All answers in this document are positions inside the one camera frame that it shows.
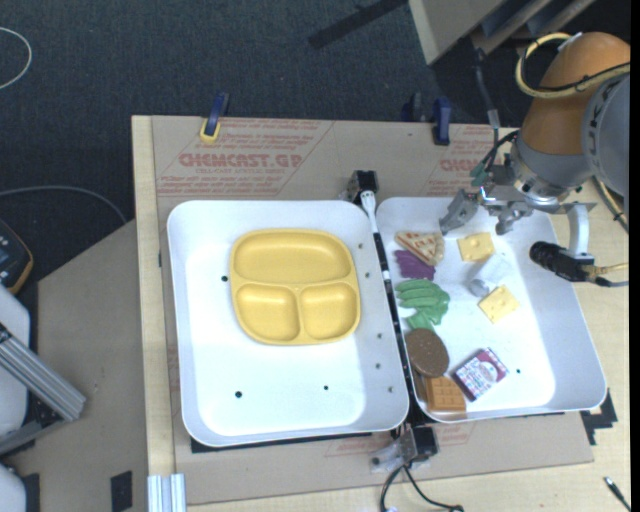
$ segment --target yellow plate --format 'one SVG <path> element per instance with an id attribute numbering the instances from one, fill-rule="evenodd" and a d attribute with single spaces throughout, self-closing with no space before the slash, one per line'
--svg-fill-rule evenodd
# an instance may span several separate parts
<path id="1" fill-rule="evenodd" d="M 360 292 L 349 249 L 312 229 L 264 229 L 231 249 L 233 308 L 253 339 L 276 345 L 338 341 L 360 321 Z"/>

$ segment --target wooden table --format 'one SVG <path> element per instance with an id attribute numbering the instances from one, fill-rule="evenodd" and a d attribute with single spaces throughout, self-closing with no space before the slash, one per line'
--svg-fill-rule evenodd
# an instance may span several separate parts
<path id="1" fill-rule="evenodd" d="M 394 147 L 407 140 L 407 125 L 403 123 L 337 122 L 358 133 L 375 132 L 380 157 L 390 158 Z M 172 419 L 163 285 L 158 266 L 160 251 L 154 168 L 152 118 L 134 116 L 132 119 L 134 173 L 136 190 L 136 224 L 140 279 L 140 305 L 144 360 L 146 402 L 147 452 L 149 475 L 170 475 L 176 472 Z M 413 144 L 427 143 L 430 130 L 412 131 Z M 341 161 L 351 165 L 350 155 L 340 148 Z M 353 151 L 362 148 L 354 147 Z M 395 158 L 397 166 L 403 159 L 415 158 L 402 146 Z M 582 201 L 598 201 L 590 184 L 585 185 Z M 566 219 L 554 218 L 558 239 L 568 239 Z M 611 215 L 599 205 L 590 214 L 590 252 L 596 263 L 612 265 L 628 261 L 628 235 L 611 220 Z M 580 284 L 576 292 L 586 322 L 603 365 L 604 373 L 615 405 L 618 421 L 613 428 L 598 430 L 593 446 L 595 461 L 518 472 L 505 472 L 463 478 L 447 478 L 423 484 L 426 494 L 437 501 L 461 503 L 465 510 L 623 510 L 606 487 L 603 477 L 610 476 L 623 494 L 631 496 L 630 459 L 630 389 L 629 389 L 629 300 L 628 288 L 596 288 Z M 248 501 L 190 506 L 194 512 L 205 511 L 326 511 L 378 510 L 379 486 L 351 488 Z M 410 484 L 394 485 L 387 496 L 387 504 L 402 511 L 429 510 Z"/>

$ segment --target yellow square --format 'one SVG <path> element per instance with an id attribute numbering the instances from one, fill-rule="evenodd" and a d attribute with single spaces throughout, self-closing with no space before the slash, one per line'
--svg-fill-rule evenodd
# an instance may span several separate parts
<path id="1" fill-rule="evenodd" d="M 494 324 L 506 315 L 520 307 L 520 303 L 511 294 L 509 289 L 498 286 L 484 299 L 478 302 L 478 306 Z"/>
<path id="2" fill-rule="evenodd" d="M 465 238 L 458 238 L 460 257 L 464 261 L 479 261 L 491 256 L 495 249 L 491 233 L 476 233 Z"/>

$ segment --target dark background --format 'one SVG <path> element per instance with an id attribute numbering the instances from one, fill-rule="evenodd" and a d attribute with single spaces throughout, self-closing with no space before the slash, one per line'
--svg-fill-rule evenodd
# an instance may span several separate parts
<path id="1" fill-rule="evenodd" d="M 3 1 L 0 26 L 33 49 L 27 73 L 0 89 L 0 219 L 33 253 L 29 283 L 122 221 L 87 194 L 10 191 L 82 187 L 132 219 L 132 115 L 205 117 L 225 90 L 230 116 L 400 121 L 403 104 L 420 92 L 425 105 L 446 96 L 454 123 L 486 123 L 469 38 L 427 66 L 406 3 L 321 48 L 310 43 L 375 3 Z M 597 0 L 562 30 L 630 43 L 631 0 Z M 536 53 L 530 72 L 541 76 L 551 57 Z M 0 84 L 26 58 L 24 44 L 0 32 Z M 506 41 L 482 64 L 503 126 L 520 126 L 530 104 L 513 80 L 517 58 Z"/>

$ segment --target toy pizza slice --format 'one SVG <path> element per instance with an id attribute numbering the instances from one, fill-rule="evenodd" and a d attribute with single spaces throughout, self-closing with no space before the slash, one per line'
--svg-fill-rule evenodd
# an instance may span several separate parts
<path id="1" fill-rule="evenodd" d="M 440 233 L 398 231 L 396 242 L 428 265 L 437 265 L 444 258 L 444 239 Z"/>

